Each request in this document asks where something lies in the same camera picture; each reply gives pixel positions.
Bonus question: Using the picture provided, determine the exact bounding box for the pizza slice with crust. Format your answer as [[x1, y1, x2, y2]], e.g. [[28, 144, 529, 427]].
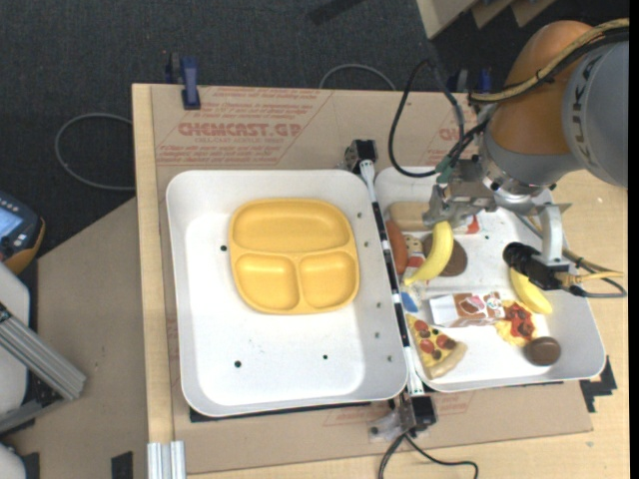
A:
[[404, 312, 468, 381]]

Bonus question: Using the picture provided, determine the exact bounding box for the clear plastic bottle blue cap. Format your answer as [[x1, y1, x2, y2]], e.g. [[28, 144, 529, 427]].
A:
[[400, 286, 453, 314]]

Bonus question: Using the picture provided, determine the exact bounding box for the small printed carton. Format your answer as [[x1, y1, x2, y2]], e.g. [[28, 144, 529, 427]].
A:
[[403, 234, 427, 269]]

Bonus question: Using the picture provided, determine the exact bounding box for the yellow and red pizza slice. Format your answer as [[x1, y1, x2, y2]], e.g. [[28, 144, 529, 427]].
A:
[[493, 299, 541, 348]]

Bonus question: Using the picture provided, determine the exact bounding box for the brown doughnut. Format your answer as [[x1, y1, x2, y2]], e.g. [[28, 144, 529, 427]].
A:
[[522, 335, 562, 367]]

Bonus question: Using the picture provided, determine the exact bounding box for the white plastic tray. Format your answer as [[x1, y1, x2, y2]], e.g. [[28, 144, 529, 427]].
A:
[[165, 169, 410, 418], [373, 166, 608, 394]]

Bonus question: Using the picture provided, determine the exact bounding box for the tan bread loaf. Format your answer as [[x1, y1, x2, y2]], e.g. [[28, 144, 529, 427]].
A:
[[388, 201, 433, 233]]

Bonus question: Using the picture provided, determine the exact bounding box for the yellow divided plate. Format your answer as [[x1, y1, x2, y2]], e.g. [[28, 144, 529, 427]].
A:
[[228, 198, 361, 315]]

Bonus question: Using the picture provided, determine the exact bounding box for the yellow banana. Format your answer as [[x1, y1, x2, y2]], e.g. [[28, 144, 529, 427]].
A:
[[509, 265, 554, 315], [403, 221, 455, 286]]

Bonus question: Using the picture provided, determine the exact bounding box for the black block with thin wires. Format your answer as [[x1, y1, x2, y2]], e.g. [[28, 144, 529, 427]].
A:
[[397, 394, 439, 437], [342, 139, 378, 175]]

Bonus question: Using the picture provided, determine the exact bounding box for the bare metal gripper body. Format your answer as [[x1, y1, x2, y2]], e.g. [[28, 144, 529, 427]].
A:
[[438, 157, 556, 216]]

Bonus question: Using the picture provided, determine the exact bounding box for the brown round biscuit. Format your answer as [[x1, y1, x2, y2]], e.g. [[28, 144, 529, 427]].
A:
[[422, 232, 469, 277]]

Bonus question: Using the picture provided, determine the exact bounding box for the red sausage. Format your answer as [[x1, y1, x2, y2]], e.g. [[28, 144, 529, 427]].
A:
[[385, 220, 409, 275]]

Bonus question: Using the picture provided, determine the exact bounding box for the white carton with brown print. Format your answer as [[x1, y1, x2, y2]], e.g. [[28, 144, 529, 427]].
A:
[[428, 291, 503, 329]]

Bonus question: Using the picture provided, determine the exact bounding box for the thin black and white rod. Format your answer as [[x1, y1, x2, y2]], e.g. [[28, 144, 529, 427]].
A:
[[359, 159, 426, 396]]

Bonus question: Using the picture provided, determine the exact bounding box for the black cylinder on white bracket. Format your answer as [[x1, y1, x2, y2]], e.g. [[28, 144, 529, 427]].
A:
[[502, 202, 573, 291]]

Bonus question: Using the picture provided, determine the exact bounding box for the brown cardboard board red print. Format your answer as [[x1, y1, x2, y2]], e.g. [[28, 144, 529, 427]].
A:
[[149, 85, 595, 474]]

